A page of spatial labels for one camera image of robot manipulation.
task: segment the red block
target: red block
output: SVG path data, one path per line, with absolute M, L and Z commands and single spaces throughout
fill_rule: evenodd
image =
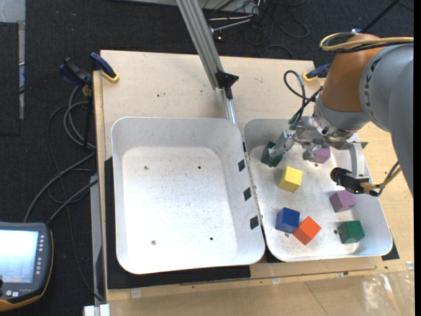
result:
M 293 235 L 300 240 L 304 245 L 307 245 L 317 233 L 322 229 L 316 221 L 312 218 L 307 217 L 304 221 L 298 226 Z

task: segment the green block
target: green block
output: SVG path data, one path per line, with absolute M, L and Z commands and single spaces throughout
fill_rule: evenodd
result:
M 274 142 L 268 142 L 267 145 L 263 149 L 262 159 L 261 162 L 269 165 L 270 167 L 276 167 L 279 162 L 282 160 L 284 155 L 279 155 L 275 158 L 270 158 L 269 156 L 269 149 L 272 149 L 275 146 Z
M 337 231 L 343 244 L 353 244 L 365 236 L 359 220 L 345 221 L 337 228 Z

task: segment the colored block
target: colored block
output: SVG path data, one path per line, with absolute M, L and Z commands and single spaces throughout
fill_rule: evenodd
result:
M 282 160 L 284 155 L 279 155 L 275 158 L 270 158 L 269 156 L 269 149 L 272 149 L 275 146 L 274 142 L 268 142 L 267 145 L 263 149 L 262 159 L 260 160 L 262 163 L 269 165 L 270 167 L 276 167 L 279 162 Z
M 276 215 L 275 228 L 282 232 L 292 233 L 300 222 L 300 212 L 284 207 Z
M 329 197 L 335 212 L 343 212 L 355 206 L 354 195 L 347 190 L 338 191 Z
M 322 229 L 311 217 L 307 217 L 294 231 L 293 235 L 307 245 Z
M 279 187 L 283 190 L 295 192 L 301 185 L 302 177 L 303 172 L 301 170 L 287 166 L 281 175 Z
M 353 244 L 364 238 L 364 231 L 359 220 L 345 221 L 337 228 L 337 231 L 343 244 Z
M 314 163 L 324 164 L 330 158 L 330 147 L 326 149 L 317 150 L 314 153 L 314 157 L 310 158 L 309 161 Z

